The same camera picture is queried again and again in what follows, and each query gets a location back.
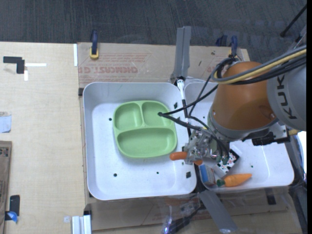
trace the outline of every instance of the blue object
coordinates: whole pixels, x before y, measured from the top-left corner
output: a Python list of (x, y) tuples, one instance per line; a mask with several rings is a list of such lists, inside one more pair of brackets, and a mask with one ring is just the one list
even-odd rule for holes
[(18, 215), (16, 212), (7, 212), (8, 216), (15, 222), (18, 222)]
[(199, 171), (200, 171), (200, 174), (201, 174), (201, 179), (202, 179), (202, 182), (205, 183), (208, 181), (208, 174), (206, 172), (206, 167), (205, 165), (200, 165), (199, 166)]
[(215, 45), (217, 47), (222, 47), (222, 46), (225, 47), (227, 38), (228, 38), (227, 35), (222, 35), (220, 38), (216, 40)]
[(96, 55), (97, 54), (97, 48), (98, 48), (98, 32), (97, 32), (97, 30), (92, 30), (90, 41), (92, 42), (92, 47), (91, 47), (92, 55)]
[(231, 52), (232, 52), (232, 56), (235, 57), (236, 56), (236, 51), (237, 51), (237, 36), (232, 36), (231, 37)]

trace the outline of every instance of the blue clamp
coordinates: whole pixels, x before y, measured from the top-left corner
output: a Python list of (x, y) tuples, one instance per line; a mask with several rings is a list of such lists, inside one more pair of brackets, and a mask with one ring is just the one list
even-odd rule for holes
[(91, 39), (92, 47), (90, 48), (90, 58), (98, 59), (98, 32), (96, 30), (92, 30)]
[(16, 212), (5, 212), (5, 220), (12, 220), (13, 222), (18, 222), (18, 215)]
[(231, 55), (234, 58), (236, 56), (237, 51), (237, 36), (231, 37)]
[(226, 40), (227, 40), (228, 36), (227, 35), (222, 35), (221, 37), (219, 37), (216, 42), (215, 45), (217, 47), (225, 47), (226, 46)]

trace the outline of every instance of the orange carrot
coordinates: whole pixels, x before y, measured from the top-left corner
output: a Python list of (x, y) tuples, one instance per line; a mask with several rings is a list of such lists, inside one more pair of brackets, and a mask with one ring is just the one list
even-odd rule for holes
[[(169, 158), (171, 160), (178, 160), (178, 159), (186, 159), (187, 157), (187, 152), (175, 152), (170, 154)], [(194, 161), (194, 164), (197, 166), (200, 166), (203, 163), (202, 160), (196, 160)]]
[(226, 187), (237, 186), (237, 185), (240, 185), (241, 183), (245, 182), (251, 176), (252, 176), (252, 174), (233, 174), (233, 175), (228, 175), (224, 179), (218, 179), (216, 181), (216, 184), (218, 186), (225, 185)]

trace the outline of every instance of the cable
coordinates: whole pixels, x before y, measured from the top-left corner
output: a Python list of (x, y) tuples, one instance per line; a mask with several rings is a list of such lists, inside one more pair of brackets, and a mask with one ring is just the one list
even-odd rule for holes
[(237, 81), (234, 83), (231, 83), (230, 85), (245, 85), (245, 84), (252, 84), (252, 83), (256, 83), (256, 82), (260, 82), (260, 81), (264, 81), (267, 79), (271, 79), (273, 77), (279, 76), (281, 74), (284, 74), (286, 72), (289, 72), (295, 68), (301, 67), (303, 64), (306, 64), (306, 60), (303, 60), (306, 57), (306, 55), (300, 59), (296, 59), (296, 60), (292, 60), (290, 61), (291, 63), (284, 63), (282, 64), (280, 67), (271, 70), (263, 75), (257, 76), (255, 78), (252, 79), (248, 79), (248, 80), (241, 80), (241, 81)]
[(297, 135), (298, 133), (300, 133), (301, 131), (300, 130), (297, 130), (297, 129), (291, 129), (291, 130), (288, 130), (288, 134), (289, 135)]
[[(207, 86), (207, 84), (208, 84), (210, 78), (211, 78), (211, 76), (209, 75), (208, 78), (207, 78), (207, 80), (206, 80), (206, 82), (205, 82), (205, 84), (204, 84), (204, 86), (202, 87), (201, 91), (199, 92), (199, 94), (198, 94), (196, 100), (198, 100), (198, 99), (200, 98), (201, 94), (204, 92), (204, 89), (206, 88), (206, 86)], [(191, 108), (191, 110), (190, 110), (190, 112), (189, 112), (189, 116), (192, 114), (192, 112), (193, 112), (195, 106), (196, 106), (196, 104), (194, 104), (193, 107)]]
[(256, 75), (258, 75), (258, 74), (260, 74), (260, 73), (262, 73), (262, 72), (264, 72), (264, 71), (266, 71), (268, 69), (271, 69), (271, 68), (273, 68), (273, 67), (275, 67), (275, 66), (277, 66), (277, 65), (279, 65), (281, 63), (289, 61), (289, 60), (291, 60), (291, 59), (293, 59), (293, 58), (295, 58), (297, 56), (303, 55), (306, 52), (307, 52), (307, 50), (302, 50), (302, 51), (300, 51), (300, 52), (298, 52), (296, 54), (290, 55), (289, 57), (285, 57), (285, 58), (283, 58), (283, 59), (281, 59), (279, 61), (276, 61), (276, 62), (274, 62), (272, 64), (267, 65), (267, 66), (264, 66), (263, 68), (257, 69), (255, 71), (249, 73), (249, 74), (242, 75), (242, 76), (240, 76), (238, 78), (234, 78), (234, 79), (231, 79), (231, 80), (228, 80), (228, 81), (221, 81), (221, 82), (218, 82), (218, 83), (219, 84), (230, 84), (230, 83), (234, 83), (236, 81), (242, 81), (242, 80), (250, 78), (252, 76), (256, 76)]
[(180, 112), (186, 108), (189, 108), (193, 105), (195, 105), (196, 103), (200, 102), (201, 100), (203, 100), (204, 98), (206, 98), (207, 96), (209, 96), (211, 93), (213, 93), (216, 89), (217, 89), (218, 85), (216, 85), (213, 89), (211, 89), (209, 92), (207, 92), (205, 95), (203, 95), (201, 98), (193, 101), (192, 103), (188, 104), (187, 106), (185, 107), (181, 107), (179, 109), (176, 109), (176, 110), (173, 110), (171, 112), (167, 112), (167, 113), (163, 113), (164, 115), (171, 115), (171, 114), (174, 114), (174, 113), (177, 113), (177, 112)]
[(281, 55), (278, 58), (275, 58), (269, 62), (266, 62), (264, 64), (261, 64), (259, 66), (256, 66), (250, 70), (241, 72), (239, 74), (233, 75), (231, 77), (226, 77), (226, 78), (220, 78), (220, 72), (221, 72), (221, 68), (222, 65), (217, 65), (215, 67), (215, 69), (212, 72), (212, 80), (217, 81), (219, 84), (230, 84), (236, 81), (241, 81), (243, 79), (249, 78), (251, 76), (255, 76), (263, 71), (266, 71), (270, 68), (273, 68), (279, 64), (282, 64), (286, 61), (289, 61), (293, 58), (296, 58), (300, 55), (306, 54), (307, 52), (307, 46), (301, 46), (299, 48), (295, 48), (294, 50), (292, 50), (291, 52), (285, 53), (283, 55)]
[[(254, 70), (257, 70), (257, 69), (259, 69), (259, 68), (262, 68), (262, 67), (264, 67), (264, 66), (266, 66), (266, 65), (268, 65), (268, 64), (271, 64), (271, 63), (273, 63), (273, 62), (275, 62), (275, 61), (277, 61), (277, 60), (281, 60), (281, 59), (284, 58), (284, 57), (287, 57), (287, 56), (289, 56), (289, 55), (291, 55), (291, 54), (297, 53), (297, 52), (299, 52), (299, 51), (301, 51), (301, 50), (304, 50), (304, 49), (306, 49), (306, 48), (307, 48), (306, 45), (303, 45), (303, 46), (301, 46), (301, 47), (295, 48), (295, 49), (291, 50), (290, 52), (284, 53), (284, 54), (282, 54), (281, 56), (279, 56), (279, 57), (277, 57), (277, 58), (274, 58), (274, 59), (272, 59), (272, 60), (270, 60), (270, 61), (268, 61), (268, 62), (266, 62), (266, 63), (263, 63), (263, 64), (261, 64), (261, 65), (259, 65), (259, 66), (256, 66), (256, 67), (254, 67), (254, 68), (252, 68), (252, 69), (250, 69), (250, 70), (243, 71), (243, 72), (241, 72), (241, 73), (239, 73), (239, 74), (236, 74), (236, 75), (233, 75), (233, 76), (231, 76), (231, 77), (222, 78), (222, 77), (218, 76), (218, 77), (217, 77), (217, 78), (218, 78), (217, 81), (227, 81), (227, 80), (231, 80), (231, 79), (236, 78), (236, 77), (240, 77), (241, 75), (248, 74), (248, 73), (250, 73), (250, 72), (252, 72), (252, 71), (254, 71)], [(215, 74), (215, 71), (216, 71), (217, 69), (220, 69), (220, 67), (219, 67), (218, 65), (217, 65), (217, 66), (215, 67), (215, 69), (212, 71), (212, 74)]]
[(200, 119), (194, 117), (194, 116), (191, 116), (191, 115), (188, 115), (188, 118), (190, 119), (193, 119), (193, 120), (196, 120), (197, 122), (199, 122), (200, 124), (202, 124), (205, 128), (209, 129), (209, 127), (204, 123), (202, 122)]
[(179, 118), (178, 118), (178, 119), (177, 119), (177, 118), (174, 118), (174, 117), (172, 117), (172, 116), (170, 116), (170, 115), (166, 115), (166, 114), (164, 114), (164, 113), (162, 113), (162, 112), (159, 112), (158, 115), (161, 116), (161, 117), (165, 117), (165, 118), (167, 118), (167, 119), (170, 119), (170, 120), (172, 120), (173, 122), (175, 122), (175, 123), (177, 123), (177, 124), (179, 124), (179, 125), (181, 125), (181, 126), (184, 126), (184, 127), (186, 127), (186, 128), (191, 128), (191, 129), (194, 129), (194, 130), (201, 131), (201, 128), (200, 128), (200, 127), (192, 126), (191, 124), (188, 124), (188, 123), (186, 123), (186, 122), (180, 120)]

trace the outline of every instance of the wooden board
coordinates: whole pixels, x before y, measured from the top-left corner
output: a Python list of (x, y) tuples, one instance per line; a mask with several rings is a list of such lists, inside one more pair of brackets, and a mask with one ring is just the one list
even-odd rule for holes
[(82, 215), (84, 180), (78, 73), (72, 44), (0, 43), (3, 56), (22, 57), (28, 81), (16, 64), (0, 62), (0, 111), (12, 114), (13, 142), (8, 196), (20, 195), (17, 224), (8, 234), (70, 233), (65, 216)]

